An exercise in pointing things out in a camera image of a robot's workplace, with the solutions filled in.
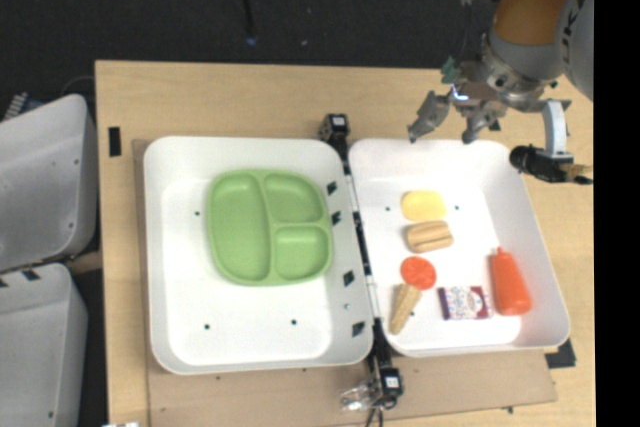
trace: table surface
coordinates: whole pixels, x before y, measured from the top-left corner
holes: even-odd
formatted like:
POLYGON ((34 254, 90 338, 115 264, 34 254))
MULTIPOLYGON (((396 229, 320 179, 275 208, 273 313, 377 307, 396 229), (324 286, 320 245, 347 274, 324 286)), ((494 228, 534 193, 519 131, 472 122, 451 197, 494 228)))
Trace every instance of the table surface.
MULTIPOLYGON (((111 422, 150 425, 150 370, 132 142, 165 135, 317 138, 327 113, 347 114, 351 141, 370 137, 405 139, 407 125, 414 121, 430 90, 446 91, 437 70, 96 62, 111 422), (119 129, 121 143, 117 156, 110 144, 114 127, 119 129)), ((591 164, 593 104, 564 78, 553 94, 554 98, 572 100, 566 112, 568 151, 575 155, 576 162, 591 164)), ((510 111, 500 123, 501 131, 486 130, 480 137, 508 147, 530 143, 544 146, 540 115, 510 111)), ((426 137, 458 139, 464 128, 464 120, 452 110, 443 125, 426 137)), ((577 365, 550 372, 557 401, 517 407, 513 414, 491 409, 429 418, 394 420, 392 416, 392 425, 595 425, 593 187, 552 185, 529 176, 524 179, 571 317, 577 365)), ((522 403, 528 404, 526 397, 522 403)), ((185 408, 197 406, 187 404, 185 408)))

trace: gray plastic container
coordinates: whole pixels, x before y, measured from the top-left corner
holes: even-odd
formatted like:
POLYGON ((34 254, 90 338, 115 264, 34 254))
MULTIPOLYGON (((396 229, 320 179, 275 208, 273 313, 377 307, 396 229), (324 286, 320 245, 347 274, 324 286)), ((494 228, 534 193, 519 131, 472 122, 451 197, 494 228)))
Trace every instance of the gray plastic container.
POLYGON ((0 426, 75 427, 88 314, 69 270, 97 211, 95 125, 69 95, 0 123, 0 426))

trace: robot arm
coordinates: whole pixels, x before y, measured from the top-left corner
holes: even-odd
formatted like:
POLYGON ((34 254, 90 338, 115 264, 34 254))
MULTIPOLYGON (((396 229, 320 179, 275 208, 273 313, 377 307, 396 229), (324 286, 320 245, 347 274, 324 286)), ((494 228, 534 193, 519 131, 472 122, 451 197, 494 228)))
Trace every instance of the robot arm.
POLYGON ((485 35, 478 61, 442 69, 445 95, 429 93, 409 126, 414 142, 439 126, 449 107, 467 120, 462 134, 473 142, 485 127, 498 129, 508 108, 542 113, 546 148, 518 147, 511 155, 520 171, 548 182, 591 183, 580 174, 565 150, 564 110, 570 101, 541 100, 547 87, 565 74, 593 101, 593 20, 595 0, 500 0, 493 25, 485 35))

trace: green plate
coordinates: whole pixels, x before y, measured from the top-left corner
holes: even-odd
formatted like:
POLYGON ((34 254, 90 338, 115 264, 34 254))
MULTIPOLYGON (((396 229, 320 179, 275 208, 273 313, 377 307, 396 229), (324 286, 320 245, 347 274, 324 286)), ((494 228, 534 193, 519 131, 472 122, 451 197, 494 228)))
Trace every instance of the green plate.
POLYGON ((216 266, 236 283, 300 283, 323 274, 333 257, 322 193, 297 173, 220 175, 207 194, 206 222, 216 266))

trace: ketchup bottle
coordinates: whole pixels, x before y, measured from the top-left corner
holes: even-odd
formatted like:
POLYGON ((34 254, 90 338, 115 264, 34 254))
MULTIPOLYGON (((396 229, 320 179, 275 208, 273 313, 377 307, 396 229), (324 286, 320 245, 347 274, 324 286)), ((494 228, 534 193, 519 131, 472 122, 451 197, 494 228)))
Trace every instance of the ketchup bottle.
POLYGON ((522 315, 531 309, 531 297, 511 253, 498 247, 491 258, 496 310, 501 315, 522 315))

